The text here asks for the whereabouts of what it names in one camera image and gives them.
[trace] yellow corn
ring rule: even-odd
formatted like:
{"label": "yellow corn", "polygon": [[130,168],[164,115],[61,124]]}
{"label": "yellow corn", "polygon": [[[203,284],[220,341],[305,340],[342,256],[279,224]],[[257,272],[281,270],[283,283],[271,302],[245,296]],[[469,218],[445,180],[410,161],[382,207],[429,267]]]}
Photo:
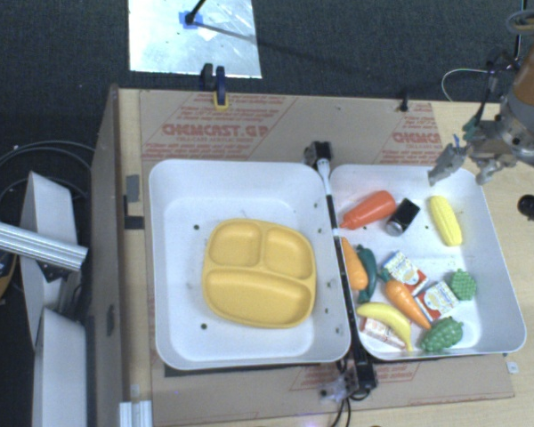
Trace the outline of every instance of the yellow corn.
{"label": "yellow corn", "polygon": [[461,227],[447,199],[443,196],[433,196],[429,201],[429,206],[435,226],[445,245],[460,246],[463,243]]}

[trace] plastic food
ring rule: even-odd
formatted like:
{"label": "plastic food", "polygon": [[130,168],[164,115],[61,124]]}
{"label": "plastic food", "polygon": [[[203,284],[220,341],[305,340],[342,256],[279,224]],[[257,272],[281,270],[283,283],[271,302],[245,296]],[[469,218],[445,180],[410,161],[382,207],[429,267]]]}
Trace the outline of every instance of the plastic food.
{"label": "plastic food", "polygon": [[362,265],[362,261],[350,245],[350,242],[348,242],[347,238],[341,238],[341,242],[350,288],[356,291],[366,289],[366,286],[368,286],[368,274]]}
{"label": "plastic food", "polygon": [[385,295],[390,302],[418,326],[423,329],[430,329],[431,324],[417,305],[408,287],[399,280],[390,277],[387,270],[382,270],[380,278],[385,282]]}
{"label": "plastic food", "polygon": [[433,221],[446,246],[460,246],[463,243],[461,227],[449,201],[443,196],[433,196],[429,201]]}
{"label": "plastic food", "polygon": [[458,298],[444,281],[427,288],[415,299],[430,321],[449,315],[459,304]]}
{"label": "plastic food", "polygon": [[345,213],[340,227],[356,230],[390,216],[395,209],[395,200],[392,195],[385,190],[380,190]]}
{"label": "plastic food", "polygon": [[418,294],[428,281],[427,276],[400,251],[384,263],[384,269],[390,276],[407,286],[411,295]]}
{"label": "plastic food", "polygon": [[356,309],[361,317],[372,318],[392,328],[406,344],[408,351],[413,351],[411,346],[411,324],[409,320],[392,305],[382,302],[366,302]]}
{"label": "plastic food", "polygon": [[385,224],[385,230],[391,236],[401,236],[419,213],[419,207],[406,197],[403,198],[395,213]]}
{"label": "plastic food", "polygon": [[368,286],[366,289],[358,293],[358,303],[369,302],[374,291],[376,290],[377,282],[377,264],[374,253],[369,248],[363,246],[356,246],[356,254],[362,261],[366,274],[368,275]]}
{"label": "plastic food", "polygon": [[221,222],[206,246],[202,289],[218,316],[256,327],[297,326],[312,312],[316,265],[301,233],[271,222]]}
{"label": "plastic food", "polygon": [[406,343],[393,331],[393,329],[377,319],[364,318],[361,323],[361,330],[364,335],[375,338],[380,342],[395,346],[400,350],[406,348]]}
{"label": "plastic food", "polygon": [[421,348],[426,351],[439,351],[456,345],[463,338],[463,323],[452,317],[440,319],[427,332],[421,342]]}
{"label": "plastic food", "polygon": [[477,284],[473,277],[461,269],[453,274],[449,287],[459,301],[470,301],[477,292]]}

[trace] black carpet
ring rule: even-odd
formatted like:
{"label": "black carpet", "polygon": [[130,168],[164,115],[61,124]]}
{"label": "black carpet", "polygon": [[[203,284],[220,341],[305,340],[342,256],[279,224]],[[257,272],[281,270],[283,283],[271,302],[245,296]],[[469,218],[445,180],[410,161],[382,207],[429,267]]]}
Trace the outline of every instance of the black carpet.
{"label": "black carpet", "polygon": [[[252,0],[263,79],[230,79],[247,93],[444,100],[454,68],[483,68],[514,48],[508,15],[521,0]],[[528,1],[534,9],[534,0]],[[0,155],[42,140],[93,146],[109,85],[196,90],[196,77],[128,69],[127,0],[0,0]],[[509,79],[503,77],[500,91]],[[477,101],[482,75],[447,81],[456,101]],[[83,152],[88,161],[91,155]],[[29,169],[87,188],[63,156],[28,155],[0,172],[0,191]],[[23,188],[4,197],[17,222]],[[78,225],[86,233],[86,217]],[[0,426],[29,425],[32,362],[19,275],[0,306]]]}

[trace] black clamp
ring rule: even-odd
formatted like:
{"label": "black clamp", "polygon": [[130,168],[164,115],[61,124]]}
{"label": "black clamp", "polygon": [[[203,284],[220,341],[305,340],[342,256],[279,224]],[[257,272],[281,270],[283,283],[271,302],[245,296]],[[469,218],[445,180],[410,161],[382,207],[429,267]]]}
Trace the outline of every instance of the black clamp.
{"label": "black clamp", "polygon": [[217,67],[214,76],[214,65],[206,63],[199,74],[199,89],[214,92],[214,106],[217,110],[226,110],[230,106],[225,82],[224,67]]}
{"label": "black clamp", "polygon": [[330,142],[312,142],[303,152],[303,162],[315,170],[317,169],[317,162],[321,159],[328,161],[332,159],[332,146]]}

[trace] green pepper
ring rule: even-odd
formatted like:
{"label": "green pepper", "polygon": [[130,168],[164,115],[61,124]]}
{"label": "green pepper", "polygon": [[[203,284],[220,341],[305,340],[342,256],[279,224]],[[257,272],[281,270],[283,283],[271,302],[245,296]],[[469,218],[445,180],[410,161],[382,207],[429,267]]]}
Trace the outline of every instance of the green pepper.
{"label": "green pepper", "polygon": [[356,254],[362,261],[362,265],[368,274],[368,286],[366,289],[361,290],[358,293],[358,303],[369,302],[370,298],[376,290],[377,282],[377,264],[376,257],[369,248],[363,246],[356,246]]}
{"label": "green pepper", "polygon": [[462,338],[463,323],[447,317],[433,325],[422,340],[421,347],[426,351],[440,351],[459,343]]}

